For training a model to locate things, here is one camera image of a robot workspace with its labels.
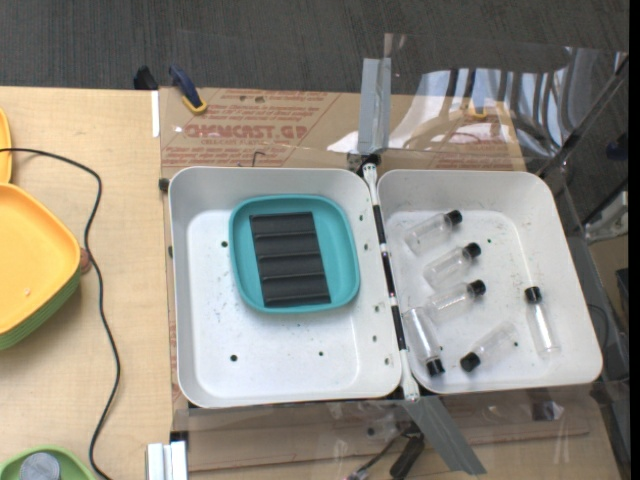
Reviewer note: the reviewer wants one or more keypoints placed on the green plate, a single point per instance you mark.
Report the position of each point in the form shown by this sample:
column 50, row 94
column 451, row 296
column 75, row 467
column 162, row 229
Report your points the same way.
column 45, row 325
column 75, row 460

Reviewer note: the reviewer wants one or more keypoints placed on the teal plate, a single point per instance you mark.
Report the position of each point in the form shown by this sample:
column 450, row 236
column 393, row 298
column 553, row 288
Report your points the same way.
column 340, row 248

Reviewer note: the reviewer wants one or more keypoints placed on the black ribbed holder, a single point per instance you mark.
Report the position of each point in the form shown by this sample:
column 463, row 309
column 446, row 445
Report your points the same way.
column 290, row 263

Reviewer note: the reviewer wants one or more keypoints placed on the small brown round object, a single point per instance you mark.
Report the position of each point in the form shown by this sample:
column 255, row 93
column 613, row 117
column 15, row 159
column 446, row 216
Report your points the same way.
column 85, row 260

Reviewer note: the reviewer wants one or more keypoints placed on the clear bottle with black cap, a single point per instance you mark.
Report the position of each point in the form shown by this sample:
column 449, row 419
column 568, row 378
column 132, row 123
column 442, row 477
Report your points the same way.
column 543, row 325
column 447, row 267
column 430, row 233
column 424, row 335
column 492, row 345
column 452, row 299

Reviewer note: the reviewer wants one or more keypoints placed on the yellow plate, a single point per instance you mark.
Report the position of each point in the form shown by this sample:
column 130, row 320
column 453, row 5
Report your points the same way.
column 30, row 253

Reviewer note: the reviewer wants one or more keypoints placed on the white plastic tray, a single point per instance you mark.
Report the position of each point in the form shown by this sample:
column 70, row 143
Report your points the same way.
column 280, row 358
column 505, row 248

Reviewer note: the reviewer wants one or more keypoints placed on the thin black and white rod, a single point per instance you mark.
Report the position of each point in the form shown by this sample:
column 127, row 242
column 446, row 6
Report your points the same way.
column 380, row 228

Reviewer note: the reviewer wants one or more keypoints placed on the grey round can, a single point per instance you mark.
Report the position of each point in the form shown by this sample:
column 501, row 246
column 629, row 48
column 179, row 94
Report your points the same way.
column 40, row 468

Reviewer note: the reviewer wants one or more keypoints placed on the brown cardboard board red print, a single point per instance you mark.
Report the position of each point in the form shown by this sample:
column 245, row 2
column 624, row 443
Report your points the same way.
column 310, row 113

